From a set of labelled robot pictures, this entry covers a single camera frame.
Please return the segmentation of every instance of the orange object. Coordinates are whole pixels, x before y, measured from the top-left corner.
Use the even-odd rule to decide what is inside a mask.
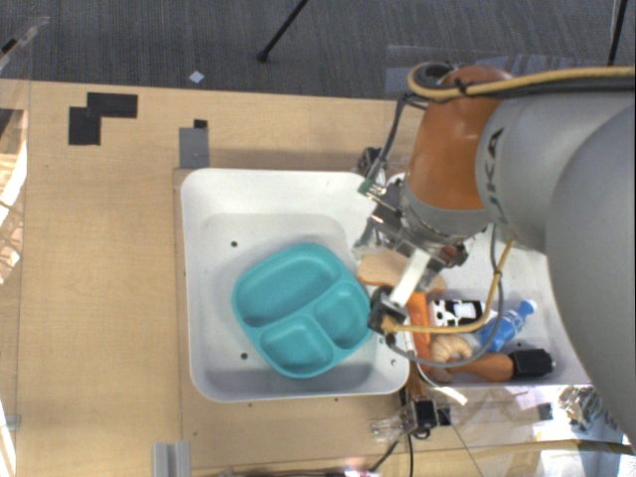
[[[358,280],[370,286],[394,287],[401,278],[406,266],[406,256],[385,249],[378,254],[367,254],[358,267]],[[431,291],[444,291],[446,284],[438,275],[431,284]],[[424,292],[414,292],[406,302],[411,325],[428,327],[428,305]],[[423,359],[430,358],[430,334],[413,334],[413,344],[417,354]],[[428,366],[421,366],[423,371],[429,371]]]
[[[406,307],[411,325],[428,327],[428,304],[424,292],[414,292],[406,302]],[[417,354],[423,359],[430,359],[430,334],[413,334],[412,337]],[[420,367],[425,373],[430,371],[430,366]]]
[[[456,373],[472,373],[478,375],[488,382],[507,382],[515,373],[513,360],[505,354],[486,354],[466,366],[459,368],[446,368],[454,375]]]
[[[443,83],[511,77],[489,66],[467,66],[450,73]],[[499,103],[488,97],[459,97],[428,105],[406,173],[418,199],[439,209],[483,209],[475,181],[475,157],[484,126]]]

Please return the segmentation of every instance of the wooden countertop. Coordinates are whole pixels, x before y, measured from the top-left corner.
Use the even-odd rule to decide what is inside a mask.
[[[101,146],[70,146],[69,108],[85,106],[89,91],[138,94],[138,116],[103,118]],[[33,82],[18,475],[151,475],[153,444],[184,436],[173,199],[180,127],[209,121],[215,167],[346,171],[364,147],[382,145],[394,107],[379,100]],[[420,111],[405,111],[398,162],[408,157],[420,119]],[[298,418],[317,421],[316,408],[306,404],[292,402]],[[349,397],[328,409],[312,440],[316,456],[303,459],[313,459],[314,468],[375,460],[386,447],[369,448],[368,405]],[[243,425],[229,431],[271,422],[266,406],[244,410]],[[351,448],[344,460],[325,459],[331,445],[323,440],[334,436],[324,432],[330,415],[360,426],[362,441],[338,442]],[[258,432],[266,435],[262,427]],[[258,465],[257,442],[237,442],[236,468]],[[434,451],[417,454],[417,475],[479,475],[462,447],[452,428],[436,429],[435,440],[416,446]],[[383,475],[405,475],[404,451],[387,461]],[[303,448],[311,453],[311,446]],[[295,467],[298,461],[289,459],[280,468]],[[196,475],[221,469],[198,468]]]

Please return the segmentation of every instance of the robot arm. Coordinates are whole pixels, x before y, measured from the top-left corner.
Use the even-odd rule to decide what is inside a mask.
[[[440,69],[415,68],[413,91]],[[429,104],[403,183],[372,190],[381,203],[370,225],[388,247],[431,255],[429,277],[461,265],[465,240],[491,222],[543,252],[569,338],[636,439],[634,70],[625,71],[621,82],[517,87],[502,101],[461,95],[487,86],[473,82],[505,84],[506,73],[447,69],[439,85],[460,96]]]

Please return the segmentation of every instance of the wire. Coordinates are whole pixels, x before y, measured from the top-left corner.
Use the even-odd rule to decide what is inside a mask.
[[[491,98],[508,99],[546,93],[583,93],[591,91],[600,92],[619,90],[633,91],[635,86],[635,78],[598,78],[594,79],[593,82],[591,79],[568,79],[564,81],[537,83],[521,88],[512,88],[510,90],[495,91],[492,93],[488,93],[485,96]]]
[[[428,109],[428,102],[426,101],[426,99],[423,99],[422,103],[419,103],[419,102],[415,102],[413,100],[410,100],[410,98],[409,98],[406,101],[406,104],[408,104],[409,106],[412,106],[412,107],[416,107],[417,109],[421,109],[422,111],[426,111]]]
[[[488,255],[490,256],[490,266],[493,268],[493,272],[497,270],[497,258],[495,257],[495,242],[497,241],[497,225],[493,225],[493,232],[490,235],[490,249]]]
[[[636,75],[636,70],[632,67],[576,68],[563,69],[559,71],[545,71],[518,78],[487,81],[461,86],[447,86],[419,84],[415,79],[415,75],[420,67],[421,65],[415,66],[408,73],[408,87],[415,94],[434,101],[447,101],[463,96],[492,96],[497,93],[501,94],[501,92],[517,88],[527,88],[529,86],[542,83],[581,80],[632,79]]]
[[[506,248],[504,249],[501,258],[499,258],[499,265],[495,267],[493,279],[490,283],[490,289],[488,291],[484,313],[479,317],[478,320],[475,320],[474,322],[468,323],[466,325],[456,325],[454,327],[425,327],[420,325],[401,325],[395,318],[386,316],[382,323],[383,330],[389,333],[411,332],[415,334],[465,334],[468,332],[474,332],[477,329],[482,328],[488,321],[488,317],[490,315],[490,311],[492,310],[493,301],[495,298],[497,284],[502,276],[502,269],[506,264],[506,260],[508,259],[508,255],[510,254],[513,243],[515,243],[514,240],[508,240],[508,242],[506,243]]]
[[[609,47],[611,48],[612,43],[614,42],[614,21],[616,20],[616,2],[618,0],[614,0],[612,3],[612,21],[609,25]]]
[[[413,441],[410,439],[410,434],[406,436],[406,440],[408,441],[408,477],[413,477],[413,468],[414,464],[414,455],[413,455]]]
[[[376,183],[380,172],[385,168],[387,163],[389,162],[389,155],[391,154],[391,149],[394,146],[394,141],[396,141],[396,134],[398,133],[399,120],[401,118],[401,113],[404,110],[404,107],[408,104],[408,102],[413,98],[413,94],[405,92],[401,95],[401,97],[397,100],[396,103],[396,113],[394,114],[394,121],[391,125],[391,130],[389,131],[389,136],[387,136],[387,140],[380,150],[380,154],[369,168],[367,172],[367,176],[365,180],[358,188],[358,192],[363,195],[367,195],[369,190]]]
[[[389,456],[391,456],[394,453],[394,450],[396,450],[396,447],[399,444],[399,438],[393,442],[391,444],[391,446],[387,449],[387,452],[384,453],[384,455],[378,460],[376,461],[376,463],[374,464],[374,466],[372,466],[369,471],[370,472],[375,472],[376,470],[378,470],[378,468],[380,468],[380,466],[387,461],[387,458],[389,458]]]
[[[428,375],[421,369],[420,366],[417,366],[417,373],[419,374],[419,377],[422,378],[431,387],[433,387],[436,392],[442,393],[448,398],[451,398],[457,401],[457,403],[460,404],[461,406],[464,406],[466,403],[468,403],[468,399],[466,398],[464,394],[457,391],[453,387],[448,387],[448,386],[443,386],[442,384],[438,384],[437,382],[429,378]]]
[[[496,235],[495,230],[493,229],[493,233],[490,239],[491,254],[494,253],[495,235]],[[509,245],[511,245],[511,240],[508,241],[506,248],[509,248]],[[502,284],[502,281],[501,281],[501,275],[502,275],[501,274],[501,259],[500,259],[499,266],[495,266],[494,270],[495,270],[495,273],[498,273],[499,275],[499,281],[497,282],[497,286],[496,286],[499,292],[499,299],[498,299],[499,311],[497,312],[497,318],[495,320],[493,331],[490,333],[490,336],[488,337],[484,345],[477,352],[475,352],[472,355],[472,357],[469,357],[468,359],[464,359],[462,361],[446,362],[446,363],[428,361],[426,359],[422,359],[416,355],[413,355],[412,353],[406,352],[402,348],[398,348],[398,346],[396,345],[395,334],[387,335],[387,337],[385,338],[385,341],[387,342],[387,346],[391,348],[394,352],[396,352],[398,355],[401,355],[402,357],[406,357],[410,361],[414,361],[418,364],[423,364],[425,366],[432,366],[434,368],[458,368],[460,366],[465,366],[466,364],[470,364],[471,362],[474,362],[480,357],[482,357],[488,351],[488,348],[490,347],[491,343],[495,340],[497,332],[499,332],[499,326],[501,325],[501,321],[503,319],[503,313],[504,313],[504,285]]]

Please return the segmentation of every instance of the bottle cap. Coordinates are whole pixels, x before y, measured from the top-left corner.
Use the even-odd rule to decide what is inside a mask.
[[[532,308],[532,312],[533,312],[533,313],[534,313],[535,311],[537,311],[537,307],[538,307],[538,305],[537,305],[537,302],[535,302],[534,300],[524,300],[524,301],[522,302],[522,305],[523,305],[523,304],[528,304],[528,305]]]

